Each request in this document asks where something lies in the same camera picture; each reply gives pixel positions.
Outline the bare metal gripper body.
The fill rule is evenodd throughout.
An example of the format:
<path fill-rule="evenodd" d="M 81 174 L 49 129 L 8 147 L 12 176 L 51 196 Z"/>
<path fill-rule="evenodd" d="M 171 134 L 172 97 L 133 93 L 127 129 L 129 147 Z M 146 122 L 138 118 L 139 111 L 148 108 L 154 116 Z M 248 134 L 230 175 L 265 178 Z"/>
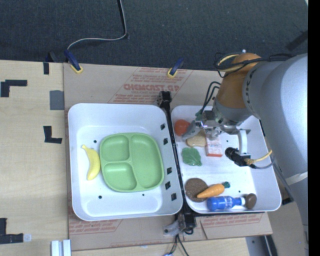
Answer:
<path fill-rule="evenodd" d="M 237 135 L 240 132 L 238 127 L 250 116 L 251 113 L 246 109 L 212 109 L 199 110 L 195 120 L 200 122 L 204 130 L 219 129 L 220 133 Z"/>

